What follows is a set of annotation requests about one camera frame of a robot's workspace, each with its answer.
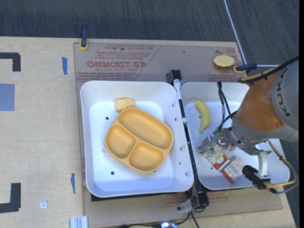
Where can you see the orange and white carton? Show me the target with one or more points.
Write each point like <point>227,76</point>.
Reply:
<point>217,161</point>

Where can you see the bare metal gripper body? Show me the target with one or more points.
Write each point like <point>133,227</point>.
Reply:
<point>228,136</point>

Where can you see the yellow round biscuit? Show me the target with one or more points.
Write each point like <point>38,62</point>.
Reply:
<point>223,60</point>

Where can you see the thin black and white rod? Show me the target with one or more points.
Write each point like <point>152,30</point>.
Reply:
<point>184,117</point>

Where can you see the yellow banana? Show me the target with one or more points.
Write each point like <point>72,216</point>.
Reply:
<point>205,115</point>

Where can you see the orange divided plate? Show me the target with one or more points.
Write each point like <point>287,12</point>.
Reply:
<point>142,132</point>

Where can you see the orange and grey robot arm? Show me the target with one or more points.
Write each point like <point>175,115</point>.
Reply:
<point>261,113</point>

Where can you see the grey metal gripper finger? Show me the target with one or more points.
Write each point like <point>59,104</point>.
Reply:
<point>223,147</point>
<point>205,145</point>

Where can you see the brown cardboard board, red print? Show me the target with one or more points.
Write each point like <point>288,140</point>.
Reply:
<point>152,60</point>

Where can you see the black cylinder on white bracket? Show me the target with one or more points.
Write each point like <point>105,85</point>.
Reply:
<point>259,174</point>

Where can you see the white plastic tray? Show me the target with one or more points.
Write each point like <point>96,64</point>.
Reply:
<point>99,179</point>
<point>213,179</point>

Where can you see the tan toy bread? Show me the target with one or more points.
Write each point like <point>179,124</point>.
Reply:
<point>123,104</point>

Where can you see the orange patterned packet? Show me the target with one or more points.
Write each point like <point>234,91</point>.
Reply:
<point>234,171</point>

